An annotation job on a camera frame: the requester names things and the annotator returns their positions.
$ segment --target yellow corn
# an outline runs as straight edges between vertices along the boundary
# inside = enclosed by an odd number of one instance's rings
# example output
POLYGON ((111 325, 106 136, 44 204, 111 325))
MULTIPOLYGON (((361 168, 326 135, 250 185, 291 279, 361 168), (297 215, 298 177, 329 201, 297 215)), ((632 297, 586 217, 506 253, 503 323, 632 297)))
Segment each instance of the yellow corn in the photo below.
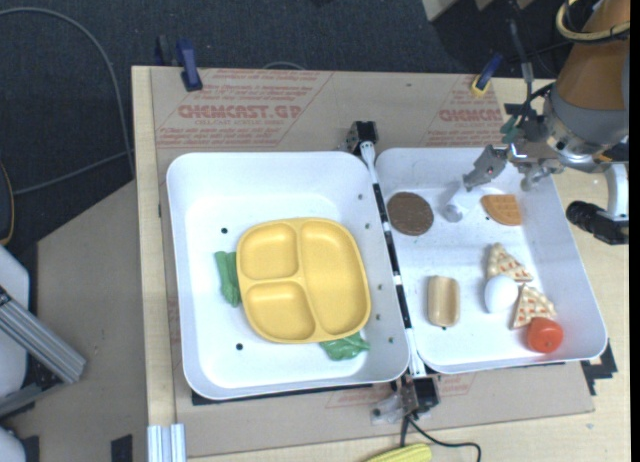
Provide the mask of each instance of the yellow corn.
POLYGON ((366 462, 429 462, 431 460, 431 448, 426 444, 411 444, 404 448, 396 448, 366 462))

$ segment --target pizza slice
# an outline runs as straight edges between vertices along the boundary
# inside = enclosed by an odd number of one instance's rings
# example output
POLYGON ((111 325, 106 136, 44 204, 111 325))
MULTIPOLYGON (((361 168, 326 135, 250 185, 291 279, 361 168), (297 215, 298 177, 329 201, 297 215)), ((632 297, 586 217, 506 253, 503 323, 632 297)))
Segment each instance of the pizza slice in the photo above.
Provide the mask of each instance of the pizza slice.
POLYGON ((524 265, 520 264, 511 254, 509 254, 501 243, 494 243, 489 252, 487 261, 487 279, 494 275, 506 275, 517 282, 531 282, 531 275, 524 265))
POLYGON ((536 288, 523 284, 513 314, 512 329, 524 327, 534 318, 552 318, 556 315, 553 302, 536 288))

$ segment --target white tray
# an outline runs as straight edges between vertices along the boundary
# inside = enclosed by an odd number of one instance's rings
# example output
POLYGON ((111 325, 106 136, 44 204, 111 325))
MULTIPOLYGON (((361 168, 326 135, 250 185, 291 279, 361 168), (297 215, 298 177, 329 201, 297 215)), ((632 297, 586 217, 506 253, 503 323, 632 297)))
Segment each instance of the white tray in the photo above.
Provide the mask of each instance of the white tray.
POLYGON ((198 394, 228 400, 391 381, 404 373, 404 334, 369 173, 338 151, 192 153, 167 172, 186 379, 198 394), (220 292, 213 254, 233 252, 258 223, 293 217, 340 222, 360 249, 371 293, 362 329, 371 350, 331 361, 317 344, 266 341, 241 306, 220 292))
POLYGON ((385 201, 400 191, 426 199, 435 220, 421 236, 393 230, 407 306, 421 359, 442 373, 595 358, 604 350, 607 333, 593 290, 565 219, 552 179, 529 192, 520 188, 522 175, 510 164, 492 183, 475 189, 477 204, 458 223, 443 208, 473 169, 482 149, 389 149, 376 162, 385 201), (489 220, 477 199, 484 193, 515 194, 523 216, 521 226, 489 220), (512 311, 489 314, 484 305, 488 247, 502 243, 533 273, 532 286, 555 304, 555 318, 564 329, 561 346, 550 354, 529 350, 526 328, 511 330, 512 311), (431 275, 460 284, 460 320, 447 329, 427 320, 426 288, 431 275))

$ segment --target robotic hand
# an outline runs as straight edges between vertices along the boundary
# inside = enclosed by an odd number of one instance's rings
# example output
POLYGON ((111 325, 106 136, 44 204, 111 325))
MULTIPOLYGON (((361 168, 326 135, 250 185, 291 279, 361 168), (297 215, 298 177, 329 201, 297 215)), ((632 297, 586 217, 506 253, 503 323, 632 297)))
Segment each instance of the robotic hand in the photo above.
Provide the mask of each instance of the robotic hand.
POLYGON ((505 148, 487 146, 463 176, 467 191, 488 183, 511 162, 524 174, 522 188, 566 167, 604 173, 607 209, 576 201, 567 219, 609 244, 629 243, 629 27, 631 0, 599 0, 582 32, 566 28, 570 7, 556 27, 575 43, 555 83, 528 93, 521 113, 501 128, 505 148), (544 97, 543 115, 531 101, 544 97))

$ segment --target brown disc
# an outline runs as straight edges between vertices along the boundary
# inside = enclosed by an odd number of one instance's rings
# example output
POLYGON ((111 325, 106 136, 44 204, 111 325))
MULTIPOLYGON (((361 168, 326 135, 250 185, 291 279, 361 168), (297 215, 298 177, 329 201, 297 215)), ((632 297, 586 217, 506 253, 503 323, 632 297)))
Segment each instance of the brown disc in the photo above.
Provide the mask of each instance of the brown disc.
POLYGON ((412 192, 398 192, 387 203, 389 222, 403 234, 418 236, 433 225, 433 210, 427 201, 412 192))

